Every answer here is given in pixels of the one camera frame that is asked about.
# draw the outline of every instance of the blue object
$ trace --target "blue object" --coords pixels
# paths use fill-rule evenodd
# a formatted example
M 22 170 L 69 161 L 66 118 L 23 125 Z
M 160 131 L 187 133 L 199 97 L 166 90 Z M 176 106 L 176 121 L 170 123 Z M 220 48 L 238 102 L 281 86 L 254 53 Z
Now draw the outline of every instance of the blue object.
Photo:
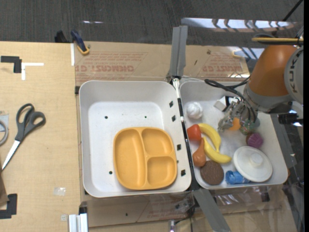
M 238 171 L 227 171 L 225 173 L 225 181 L 228 184 L 247 184 L 250 180 L 243 177 Z
M 78 32 L 76 30 L 72 30 L 71 31 L 71 36 L 73 41 L 75 41 L 77 43 L 77 48 L 78 50 L 83 54 L 86 55 L 89 53 L 89 49 L 87 46 L 85 46 L 83 39 L 81 38 L 81 36 L 78 34 Z

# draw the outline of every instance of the scissors handle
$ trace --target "scissors handle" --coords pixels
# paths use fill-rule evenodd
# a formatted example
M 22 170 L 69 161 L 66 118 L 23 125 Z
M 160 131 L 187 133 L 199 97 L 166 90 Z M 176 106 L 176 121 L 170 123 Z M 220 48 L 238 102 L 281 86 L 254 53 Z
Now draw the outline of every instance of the scissors handle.
M 30 107 L 29 111 L 25 114 L 23 122 L 19 122 L 19 118 L 23 110 L 27 107 Z M 35 120 L 41 118 L 41 121 L 35 124 Z M 17 135 L 15 140 L 22 142 L 23 139 L 34 129 L 44 125 L 46 123 L 45 115 L 41 112 L 35 112 L 34 106 L 31 103 L 23 105 L 17 112 L 16 115 L 17 123 Z

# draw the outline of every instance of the wooden table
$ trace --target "wooden table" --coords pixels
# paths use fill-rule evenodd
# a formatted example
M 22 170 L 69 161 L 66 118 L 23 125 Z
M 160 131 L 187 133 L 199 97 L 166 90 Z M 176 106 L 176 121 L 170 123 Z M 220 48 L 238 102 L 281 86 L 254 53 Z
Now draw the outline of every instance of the wooden table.
M 17 214 L 0 220 L 2 232 L 66 232 L 66 216 L 78 214 L 81 203 L 75 70 L 71 44 L 0 42 L 1 56 L 19 56 L 23 62 L 44 63 L 26 67 L 26 79 L 13 73 L 13 64 L 0 63 L 0 111 L 9 114 L 9 136 L 0 147 L 1 165 L 10 150 L 17 127 L 17 110 L 32 103 L 46 116 L 46 124 L 20 145 L 2 173 L 8 194 L 16 193 Z M 57 193 L 65 188 L 65 193 Z M 224 215 L 233 231 L 297 231 L 287 199 L 278 209 Z M 211 231 L 203 217 L 193 219 L 194 231 Z M 182 221 L 179 231 L 190 231 Z M 115 225 L 90 231 L 167 231 L 168 222 Z

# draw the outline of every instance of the gray carpet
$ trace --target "gray carpet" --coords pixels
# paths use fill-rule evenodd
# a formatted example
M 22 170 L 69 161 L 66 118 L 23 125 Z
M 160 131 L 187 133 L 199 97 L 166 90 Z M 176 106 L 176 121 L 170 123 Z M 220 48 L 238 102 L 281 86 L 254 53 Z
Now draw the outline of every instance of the gray carpet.
M 182 18 L 283 20 L 299 0 L 0 0 L 0 40 L 54 42 L 62 30 L 85 41 L 170 44 Z M 279 36 L 294 37 L 304 23 L 304 3 L 286 18 L 298 24 Z M 188 44 L 256 46 L 253 33 L 189 27 Z

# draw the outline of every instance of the yellow banana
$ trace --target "yellow banana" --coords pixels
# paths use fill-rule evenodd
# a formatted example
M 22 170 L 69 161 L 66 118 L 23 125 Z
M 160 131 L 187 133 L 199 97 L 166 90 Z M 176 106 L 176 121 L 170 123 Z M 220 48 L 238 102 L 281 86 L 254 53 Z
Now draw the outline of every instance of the yellow banana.
M 204 151 L 206 156 L 208 156 L 211 160 L 217 163 L 228 163 L 232 160 L 232 158 L 228 155 L 220 154 L 215 151 L 212 146 L 207 142 L 206 137 L 203 137 L 204 140 Z
M 217 132 L 217 130 L 212 127 L 211 125 L 208 124 L 198 124 L 199 129 L 201 130 L 201 132 L 205 133 L 207 136 L 209 136 L 209 138 L 211 139 L 214 147 L 216 148 L 216 151 L 219 153 L 219 147 L 221 144 L 221 137 L 219 135 L 219 133 Z

